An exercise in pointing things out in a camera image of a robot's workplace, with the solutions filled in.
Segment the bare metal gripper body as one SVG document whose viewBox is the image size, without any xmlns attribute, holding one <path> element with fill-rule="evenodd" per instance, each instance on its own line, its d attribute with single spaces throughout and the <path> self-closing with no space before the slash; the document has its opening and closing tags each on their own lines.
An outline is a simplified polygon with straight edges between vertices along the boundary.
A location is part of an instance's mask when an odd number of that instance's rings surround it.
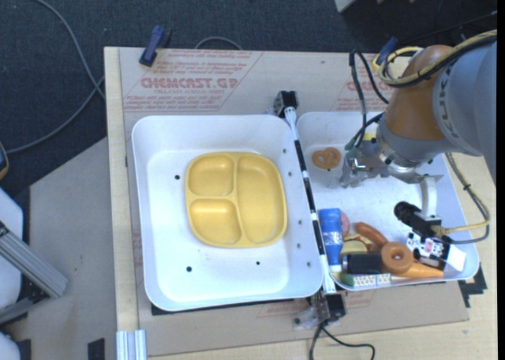
<svg viewBox="0 0 505 360">
<path fill-rule="evenodd" d="M 401 157 L 388 144 L 377 140 L 363 141 L 353 146 L 345 155 L 350 167 L 357 170 L 368 170 L 368 178 L 394 177 L 407 184 L 419 183 L 421 176 L 417 173 L 420 164 Z"/>
</svg>

